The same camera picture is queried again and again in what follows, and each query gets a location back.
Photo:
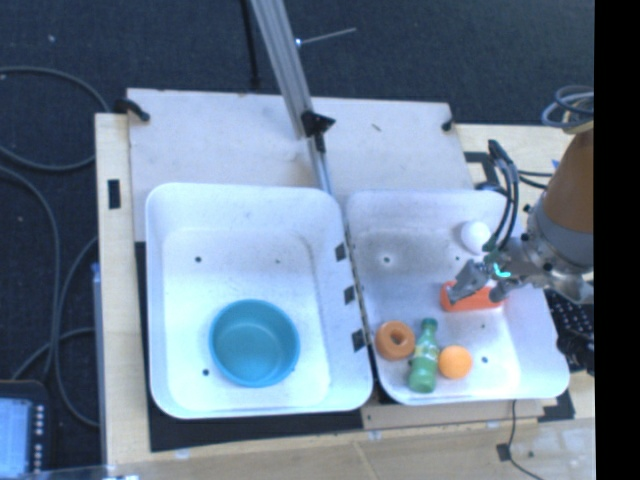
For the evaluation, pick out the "green bottle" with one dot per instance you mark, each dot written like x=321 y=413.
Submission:
x=424 y=363

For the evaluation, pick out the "white plastic tray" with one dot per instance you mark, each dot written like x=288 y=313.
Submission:
x=240 y=278
x=425 y=248

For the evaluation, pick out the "blue bowl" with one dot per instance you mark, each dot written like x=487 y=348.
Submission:
x=255 y=343

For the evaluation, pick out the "pale wood board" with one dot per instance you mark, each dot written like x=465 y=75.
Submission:
x=115 y=293

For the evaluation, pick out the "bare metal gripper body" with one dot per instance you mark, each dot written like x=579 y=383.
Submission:
x=537 y=268

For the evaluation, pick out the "brown doughnut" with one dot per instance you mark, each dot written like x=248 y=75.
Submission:
x=386 y=343

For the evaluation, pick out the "orange ball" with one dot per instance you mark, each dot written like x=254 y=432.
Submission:
x=455 y=363

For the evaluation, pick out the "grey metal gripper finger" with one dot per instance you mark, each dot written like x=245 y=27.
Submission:
x=467 y=280
x=500 y=290

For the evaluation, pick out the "white egg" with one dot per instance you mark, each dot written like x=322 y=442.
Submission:
x=474 y=235

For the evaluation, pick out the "orange block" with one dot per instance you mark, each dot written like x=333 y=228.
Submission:
x=480 y=300

